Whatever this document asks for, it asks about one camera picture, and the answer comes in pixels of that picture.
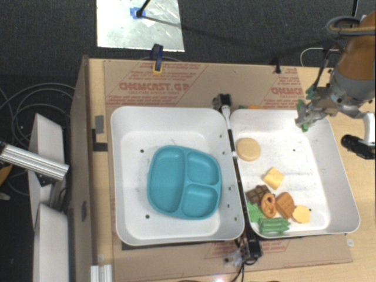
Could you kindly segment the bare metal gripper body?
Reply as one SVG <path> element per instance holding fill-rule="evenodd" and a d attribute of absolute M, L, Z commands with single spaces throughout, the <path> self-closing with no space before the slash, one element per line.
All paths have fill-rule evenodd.
<path fill-rule="evenodd" d="M 366 112 L 360 111 L 364 100 L 353 98 L 346 92 L 334 88 L 311 87 L 306 90 L 306 98 L 310 101 L 305 107 L 308 110 L 320 112 L 320 119 L 326 116 L 336 116 L 338 112 L 353 119 L 361 119 L 366 116 Z"/>

